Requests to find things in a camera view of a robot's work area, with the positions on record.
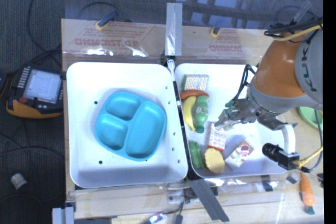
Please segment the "green object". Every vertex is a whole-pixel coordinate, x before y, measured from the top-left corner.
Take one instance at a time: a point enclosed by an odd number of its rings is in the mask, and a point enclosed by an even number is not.
[[[315,117],[315,109],[308,108],[306,106],[301,106],[298,108],[300,116],[308,122],[311,126],[315,128],[319,128],[317,125],[316,117]],[[323,116],[320,112],[317,111],[317,118],[321,127],[321,131],[323,131]]]
[[[195,169],[204,168],[204,163],[202,159],[201,147],[197,142],[189,141],[189,149],[191,155],[191,161]]]
[[[209,98],[205,95],[200,95],[196,99],[195,103],[195,120],[196,120],[196,132],[204,133],[204,123],[208,119],[208,103]]]

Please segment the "yellow toy food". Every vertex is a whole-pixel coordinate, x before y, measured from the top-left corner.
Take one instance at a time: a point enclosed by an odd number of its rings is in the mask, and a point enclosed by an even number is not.
[[[205,166],[215,174],[224,172],[225,162],[219,150],[208,148],[204,154]]]
[[[196,96],[190,96],[182,104],[184,122],[190,127],[192,131],[195,130],[195,126],[193,123],[193,117],[192,117],[192,109],[196,102],[196,98],[197,98]]]

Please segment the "yellow cable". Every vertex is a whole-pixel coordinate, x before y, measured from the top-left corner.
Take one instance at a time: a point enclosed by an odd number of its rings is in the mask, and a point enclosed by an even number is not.
[[[323,151],[323,146],[321,146],[317,151],[315,151],[313,154],[311,154],[307,158],[304,158],[302,160],[293,161],[293,164],[301,168],[303,165],[307,164],[311,159],[313,159],[315,156],[317,156],[322,151]]]
[[[307,33],[309,33],[309,32],[312,32],[312,31],[314,31],[314,30],[317,30],[317,29],[321,28],[322,26],[323,26],[323,24],[321,24],[321,25],[315,25],[315,26],[313,26],[313,27],[310,27],[310,28],[308,28],[308,29],[306,29],[306,30],[300,31],[300,32],[298,32],[298,33],[292,34],[292,35],[287,36],[287,37],[272,37],[272,38],[273,38],[274,40],[276,40],[276,41],[287,41],[287,40],[290,40],[290,39],[293,39],[293,38],[302,36],[302,35],[304,35],[304,34],[307,34]]]

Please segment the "yellow banana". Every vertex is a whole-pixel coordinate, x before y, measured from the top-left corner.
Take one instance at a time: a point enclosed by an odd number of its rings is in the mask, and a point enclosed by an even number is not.
[[[182,104],[182,112],[183,112],[183,118],[184,122],[190,127],[192,131],[195,130],[194,123],[193,123],[193,117],[192,117],[192,109],[196,102],[197,97],[196,96],[190,96],[188,97]]]

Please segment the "green toy vegetable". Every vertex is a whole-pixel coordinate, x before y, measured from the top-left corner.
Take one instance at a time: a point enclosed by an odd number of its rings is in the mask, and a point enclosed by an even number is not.
[[[204,168],[204,163],[202,159],[201,147],[197,142],[189,141],[189,149],[191,154],[191,161],[195,169]]]

